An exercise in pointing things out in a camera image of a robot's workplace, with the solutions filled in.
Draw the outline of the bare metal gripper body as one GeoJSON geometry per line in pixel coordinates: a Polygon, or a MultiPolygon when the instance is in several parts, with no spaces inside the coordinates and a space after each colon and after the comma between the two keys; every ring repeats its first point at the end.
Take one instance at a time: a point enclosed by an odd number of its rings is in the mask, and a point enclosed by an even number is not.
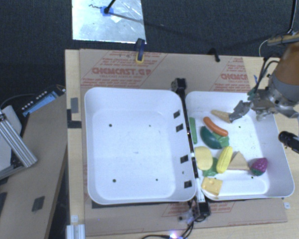
{"type": "Polygon", "coordinates": [[[299,117],[299,112],[294,109],[297,103],[286,99],[279,91],[273,88],[258,89],[251,99],[253,111],[266,110],[267,115],[282,114],[290,119],[299,117]]]}

